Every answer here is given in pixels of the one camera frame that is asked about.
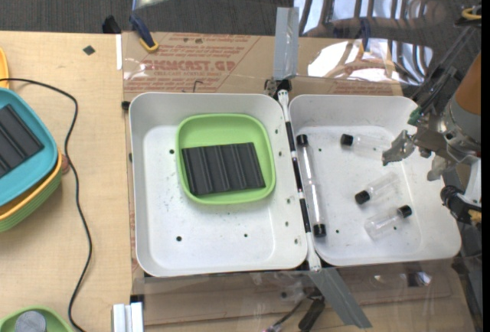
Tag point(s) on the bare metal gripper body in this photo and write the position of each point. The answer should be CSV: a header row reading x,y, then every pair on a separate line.
x,y
440,139

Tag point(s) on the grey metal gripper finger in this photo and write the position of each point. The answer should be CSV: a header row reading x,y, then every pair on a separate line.
x,y
435,169
398,150

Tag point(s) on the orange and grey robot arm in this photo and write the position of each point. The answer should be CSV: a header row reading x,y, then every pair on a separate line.
x,y
468,97

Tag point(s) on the clear plastic bottle black cap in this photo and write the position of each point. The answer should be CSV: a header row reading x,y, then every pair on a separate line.
x,y
363,145
386,222
377,188

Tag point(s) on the long clear tube black caps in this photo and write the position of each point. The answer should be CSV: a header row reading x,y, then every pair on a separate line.
x,y
311,185

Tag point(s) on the thin black and white rod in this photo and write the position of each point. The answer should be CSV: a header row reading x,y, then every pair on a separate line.
x,y
291,143

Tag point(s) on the white plastic tray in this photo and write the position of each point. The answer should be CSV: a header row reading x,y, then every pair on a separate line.
x,y
214,238
344,242

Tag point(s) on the green plate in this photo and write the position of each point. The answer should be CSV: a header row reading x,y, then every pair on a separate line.
x,y
57,321
226,129
42,210

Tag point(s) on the black ribbed rack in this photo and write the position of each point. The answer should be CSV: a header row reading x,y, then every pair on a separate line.
x,y
15,139
224,169

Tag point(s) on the brown cardboard board red print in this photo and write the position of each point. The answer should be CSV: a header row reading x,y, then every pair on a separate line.
x,y
237,59

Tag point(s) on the orange plate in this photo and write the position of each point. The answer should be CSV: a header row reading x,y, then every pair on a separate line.
x,y
42,198

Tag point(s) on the blue plate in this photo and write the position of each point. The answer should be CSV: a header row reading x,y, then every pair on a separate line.
x,y
27,177

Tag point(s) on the yellow plate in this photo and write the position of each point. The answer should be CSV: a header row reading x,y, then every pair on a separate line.
x,y
3,68

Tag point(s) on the grey cylinder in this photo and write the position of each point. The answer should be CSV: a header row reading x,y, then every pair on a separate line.
x,y
30,323

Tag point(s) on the black cylinder on white bracket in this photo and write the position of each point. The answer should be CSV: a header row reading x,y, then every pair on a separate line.
x,y
471,179

